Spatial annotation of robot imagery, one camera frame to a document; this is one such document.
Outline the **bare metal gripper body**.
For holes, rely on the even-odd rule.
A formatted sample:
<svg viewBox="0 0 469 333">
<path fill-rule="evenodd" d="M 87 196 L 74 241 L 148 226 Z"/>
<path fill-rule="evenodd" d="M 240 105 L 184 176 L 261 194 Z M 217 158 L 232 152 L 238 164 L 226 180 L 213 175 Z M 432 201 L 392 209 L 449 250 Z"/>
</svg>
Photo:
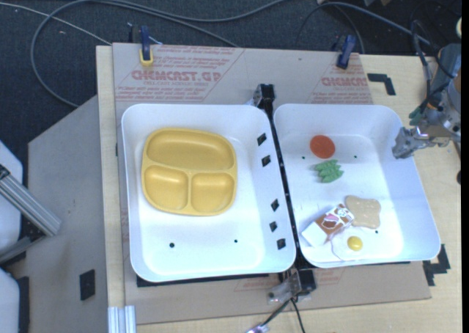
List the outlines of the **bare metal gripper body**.
<svg viewBox="0 0 469 333">
<path fill-rule="evenodd" d="M 461 114 L 456 110 L 417 111 L 413 138 L 420 147 L 445 147 L 449 142 L 461 142 Z"/>
</svg>

